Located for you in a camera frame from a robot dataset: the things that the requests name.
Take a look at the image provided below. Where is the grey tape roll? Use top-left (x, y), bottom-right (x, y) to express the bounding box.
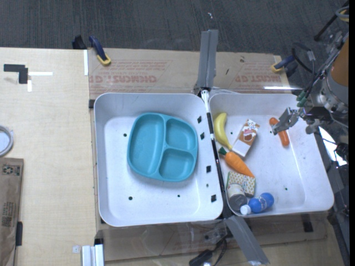
top-left (0, 125), bottom-right (14, 158)

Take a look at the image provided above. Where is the brown cardboard board red print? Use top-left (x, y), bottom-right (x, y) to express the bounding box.
top-left (87, 47), bottom-right (333, 262)

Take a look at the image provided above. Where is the brown paper envelope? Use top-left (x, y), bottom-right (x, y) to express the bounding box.
top-left (0, 157), bottom-right (24, 266)

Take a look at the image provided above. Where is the blue divided plate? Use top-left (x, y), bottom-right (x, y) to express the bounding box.
top-left (126, 112), bottom-right (199, 183)

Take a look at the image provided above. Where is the small grey can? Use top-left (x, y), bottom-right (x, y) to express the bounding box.
top-left (226, 183), bottom-right (249, 211)

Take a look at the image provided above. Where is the white plastic tray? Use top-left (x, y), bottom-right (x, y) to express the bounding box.
top-left (207, 93), bottom-right (335, 218)
top-left (93, 92), bottom-right (224, 228)

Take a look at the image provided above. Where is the yellow patterned packet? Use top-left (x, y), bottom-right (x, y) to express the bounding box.
top-left (226, 171), bottom-right (256, 198)

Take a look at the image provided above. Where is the orange sausage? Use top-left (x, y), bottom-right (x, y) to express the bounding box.
top-left (268, 117), bottom-right (291, 147)

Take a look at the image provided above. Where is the blue bottle with white cap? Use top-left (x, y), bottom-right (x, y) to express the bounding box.
top-left (240, 192), bottom-right (275, 216)

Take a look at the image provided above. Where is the yellow banana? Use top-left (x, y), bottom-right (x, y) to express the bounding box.
top-left (212, 112), bottom-right (234, 151)

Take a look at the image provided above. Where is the orange carrot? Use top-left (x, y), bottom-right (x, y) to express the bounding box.
top-left (217, 146), bottom-right (255, 178)

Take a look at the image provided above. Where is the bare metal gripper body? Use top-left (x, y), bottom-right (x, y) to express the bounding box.
top-left (298, 91), bottom-right (349, 122)

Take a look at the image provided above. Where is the white and brown carton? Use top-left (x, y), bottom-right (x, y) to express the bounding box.
top-left (231, 118), bottom-right (261, 158)

